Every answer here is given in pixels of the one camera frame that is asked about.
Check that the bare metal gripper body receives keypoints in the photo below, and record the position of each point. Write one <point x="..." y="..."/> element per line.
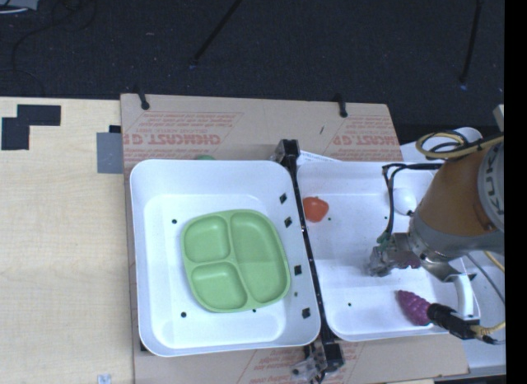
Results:
<point x="405" y="252"/>

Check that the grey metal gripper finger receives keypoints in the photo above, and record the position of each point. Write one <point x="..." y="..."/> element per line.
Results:
<point x="381" y="254"/>
<point x="376" y="270"/>

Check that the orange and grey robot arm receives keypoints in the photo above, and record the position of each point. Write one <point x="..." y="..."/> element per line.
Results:
<point x="457" y="197"/>

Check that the white plastic tray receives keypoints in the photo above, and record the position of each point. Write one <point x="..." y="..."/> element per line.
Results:
<point x="164" y="250"/>
<point x="354" y="300"/>

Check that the purple toy grapes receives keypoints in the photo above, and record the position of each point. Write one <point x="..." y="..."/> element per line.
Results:
<point x="413" y="307"/>

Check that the thin black rod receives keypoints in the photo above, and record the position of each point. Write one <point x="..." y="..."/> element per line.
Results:
<point x="308" y="246"/>

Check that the orange toy tomato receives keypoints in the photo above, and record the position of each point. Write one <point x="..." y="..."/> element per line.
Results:
<point x="315" y="208"/>

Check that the white paper slip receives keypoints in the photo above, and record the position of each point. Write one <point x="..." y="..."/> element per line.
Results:
<point x="317" y="156"/>

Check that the green divided plate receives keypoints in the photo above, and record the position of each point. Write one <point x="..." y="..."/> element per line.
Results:
<point x="235" y="260"/>

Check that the brown cardboard board red print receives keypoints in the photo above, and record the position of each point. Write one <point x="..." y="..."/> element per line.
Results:
<point x="263" y="127"/>

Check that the small green rounded object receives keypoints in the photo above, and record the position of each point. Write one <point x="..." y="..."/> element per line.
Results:
<point x="204" y="157"/>

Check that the black cylinder on white bracket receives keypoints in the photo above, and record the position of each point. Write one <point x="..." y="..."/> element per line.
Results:
<point x="449" y="319"/>

